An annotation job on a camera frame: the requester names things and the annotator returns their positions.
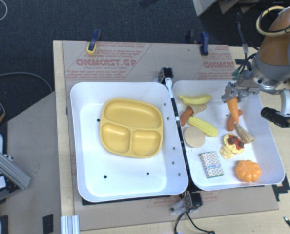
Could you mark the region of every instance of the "wooden table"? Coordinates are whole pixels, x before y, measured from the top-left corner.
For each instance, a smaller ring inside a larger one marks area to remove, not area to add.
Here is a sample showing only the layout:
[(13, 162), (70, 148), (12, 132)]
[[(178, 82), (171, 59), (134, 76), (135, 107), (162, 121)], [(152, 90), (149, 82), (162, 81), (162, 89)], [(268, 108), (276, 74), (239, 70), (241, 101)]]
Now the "wooden table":
[[(243, 59), (244, 54), (241, 47), (230, 47), (229, 49), (233, 59)], [(53, 51), (55, 68), (61, 212), (62, 216), (72, 216), (74, 215), (74, 204), (71, 181), (68, 120), (66, 115), (66, 90), (62, 41), (53, 42)], [(251, 53), (255, 52), (255, 50), (252, 48), (250, 48), (249, 51)], [(281, 85), (281, 87), (290, 89), (290, 82)], [(259, 96), (263, 106), (268, 106), (275, 109), (281, 108), (281, 101), (274, 99), (272, 95), (261, 92)], [(290, 128), (280, 128), (271, 122), (269, 125), (279, 150), (290, 185)], [(280, 195), (280, 201), (278, 202), (278, 205), (279, 210), (277, 211), (201, 218), (196, 219), (195, 223), (202, 229), (214, 230), (216, 234), (290, 233), (290, 228), (283, 219), (283, 217), (286, 216), (290, 220), (290, 191), (288, 191), (287, 194)], [(82, 231), (81, 233), (172, 234), (173, 227), (174, 222), (163, 222), (128, 227), (108, 228), (103, 230)], [(182, 231), (185, 234), (199, 233), (198, 230), (196, 230), (189, 222), (189, 220), (181, 221), (178, 225), (178, 231)]]

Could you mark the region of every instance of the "blue clamp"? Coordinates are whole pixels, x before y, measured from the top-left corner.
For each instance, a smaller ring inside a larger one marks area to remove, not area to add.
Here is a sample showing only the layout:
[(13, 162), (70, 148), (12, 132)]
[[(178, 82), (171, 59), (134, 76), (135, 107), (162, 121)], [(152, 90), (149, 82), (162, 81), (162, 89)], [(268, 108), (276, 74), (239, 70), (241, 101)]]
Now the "blue clamp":
[(209, 43), (209, 35), (207, 31), (203, 31), (200, 34), (200, 54), (202, 56), (207, 56), (208, 55), (208, 43)]
[(95, 53), (95, 50), (96, 50), (96, 42), (100, 40), (101, 34), (102, 34), (102, 31), (101, 30), (99, 30), (99, 29), (95, 29), (94, 30), (94, 33), (93, 33), (93, 36), (92, 36), (92, 40), (87, 45), (87, 48), (86, 48), (86, 52), (89, 55), (92, 55), (92, 54)]

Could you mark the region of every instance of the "gray surface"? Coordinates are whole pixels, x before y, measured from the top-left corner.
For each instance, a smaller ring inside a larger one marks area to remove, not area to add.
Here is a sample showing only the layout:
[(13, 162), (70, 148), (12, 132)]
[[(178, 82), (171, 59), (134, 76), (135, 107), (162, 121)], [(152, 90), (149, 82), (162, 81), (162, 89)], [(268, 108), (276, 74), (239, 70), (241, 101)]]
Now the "gray surface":
[(9, 234), (43, 233), (43, 217), (53, 214), (60, 233), (60, 189), (55, 93), (8, 122), (8, 154), (31, 177), (29, 188), (0, 204)]

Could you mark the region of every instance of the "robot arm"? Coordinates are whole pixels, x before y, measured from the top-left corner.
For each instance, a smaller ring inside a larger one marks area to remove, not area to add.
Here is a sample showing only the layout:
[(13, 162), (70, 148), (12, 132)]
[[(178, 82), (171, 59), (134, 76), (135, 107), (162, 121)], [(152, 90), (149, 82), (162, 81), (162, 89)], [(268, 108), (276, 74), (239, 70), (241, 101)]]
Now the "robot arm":
[[(270, 11), (279, 10), (279, 14), (268, 31), (261, 29), (261, 19)], [(280, 95), (281, 111), (264, 108), (261, 115), (280, 127), (290, 127), (290, 90), (277, 87), (290, 79), (290, 7), (272, 7), (261, 13), (256, 22), (257, 31), (265, 35), (259, 51), (254, 55), (249, 68), (236, 71), (236, 82), (229, 82), (222, 95), (225, 103), (233, 97), (242, 101), (250, 94), (260, 91)]]

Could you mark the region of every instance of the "brown sausage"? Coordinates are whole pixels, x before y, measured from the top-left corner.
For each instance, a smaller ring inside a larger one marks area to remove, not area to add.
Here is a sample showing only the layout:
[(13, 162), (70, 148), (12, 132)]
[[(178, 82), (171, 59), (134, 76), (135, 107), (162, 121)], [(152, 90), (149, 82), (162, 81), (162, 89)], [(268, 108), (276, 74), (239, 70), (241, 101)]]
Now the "brown sausage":
[(188, 106), (185, 111), (181, 114), (180, 116), (180, 123), (181, 123), (181, 126), (184, 126), (185, 123), (187, 122), (188, 120), (188, 117), (190, 117), (191, 115), (193, 115), (194, 111), (193, 109)]
[[(238, 115), (241, 116), (243, 114), (243, 111), (241, 109), (238, 109)], [(227, 130), (228, 131), (233, 131), (234, 130), (234, 119), (231, 114), (229, 114), (228, 119), (227, 119)]]

